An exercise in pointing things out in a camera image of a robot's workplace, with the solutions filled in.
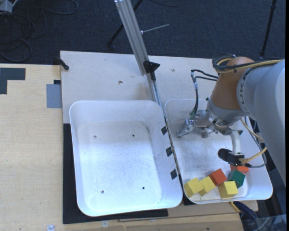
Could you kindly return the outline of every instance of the toy block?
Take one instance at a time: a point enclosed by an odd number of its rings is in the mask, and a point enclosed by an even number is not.
[[[228,175],[228,181],[233,180],[236,183],[236,187],[239,188],[243,185],[245,175],[236,169],[232,170]]]
[[[242,174],[246,174],[250,170],[246,166],[242,166],[242,165],[234,166],[232,164],[230,164],[230,169],[231,169],[231,171],[236,169],[237,171],[241,172]]]
[[[230,198],[238,194],[235,181],[225,181],[218,186],[221,198]]]
[[[215,186],[218,186],[227,180],[227,176],[224,174],[221,168],[210,173],[209,177],[214,182]]]
[[[200,183],[203,186],[203,189],[199,192],[201,196],[205,195],[206,193],[212,191],[216,186],[214,182],[211,180],[209,176],[203,178]]]
[[[193,178],[184,184],[184,190],[187,197],[190,197],[203,189],[202,184],[199,182],[198,178]]]

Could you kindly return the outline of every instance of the wooden table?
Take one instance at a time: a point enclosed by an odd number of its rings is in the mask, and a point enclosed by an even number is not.
[[[46,86],[61,79],[61,66],[25,68],[25,80],[8,80],[0,95],[0,231],[243,230],[229,203],[179,205],[167,218],[63,224],[63,114],[47,108]],[[256,201],[245,202],[257,210]]]

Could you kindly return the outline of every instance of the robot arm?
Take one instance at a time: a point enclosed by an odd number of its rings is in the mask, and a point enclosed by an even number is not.
[[[195,111],[177,131],[179,137],[194,128],[208,137],[208,131],[231,135],[233,145],[240,131],[230,126],[248,116],[257,122],[267,150],[286,184],[285,160],[285,60],[254,62],[247,57],[219,57],[213,66],[220,73],[206,111]],[[240,164],[240,151],[220,150],[219,157]]]

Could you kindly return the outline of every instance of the yellow cube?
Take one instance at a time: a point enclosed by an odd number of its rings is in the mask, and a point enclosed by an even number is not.
[[[184,190],[187,197],[190,197],[203,189],[202,184],[199,182],[198,178],[193,178],[184,184]]]
[[[216,186],[212,179],[207,176],[200,181],[201,185],[203,186],[203,190],[199,192],[201,196],[205,195],[206,193],[212,191]]]
[[[218,190],[220,191],[221,198],[230,198],[238,194],[236,182],[233,180],[223,182],[218,186]]]

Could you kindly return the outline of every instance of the empty white tray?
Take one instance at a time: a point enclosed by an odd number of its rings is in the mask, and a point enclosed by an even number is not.
[[[69,112],[77,203],[84,214],[171,208],[181,202],[183,192],[157,103],[77,101]]]
[[[202,138],[196,132],[196,129],[181,138],[177,136],[176,131],[181,128],[194,106],[195,100],[192,99],[172,99],[165,104],[165,113],[183,184],[195,177],[201,180],[219,168],[222,169],[226,176],[231,172],[230,165],[217,155],[221,148],[232,151],[230,136],[212,133],[208,138]],[[206,106],[207,101],[199,100],[199,110],[205,110]],[[240,135],[240,145],[241,152],[245,154],[245,158],[250,158],[259,152],[258,146],[240,121],[236,122],[231,128],[243,130]],[[259,166],[263,164],[263,158],[258,156],[251,160],[250,164]],[[191,196],[189,200],[195,204],[264,200],[270,198],[272,193],[273,187],[266,167],[260,167],[250,168],[245,176],[243,185],[238,188],[238,194],[232,198],[222,199],[218,187],[215,187],[211,192],[203,196],[197,193]]]

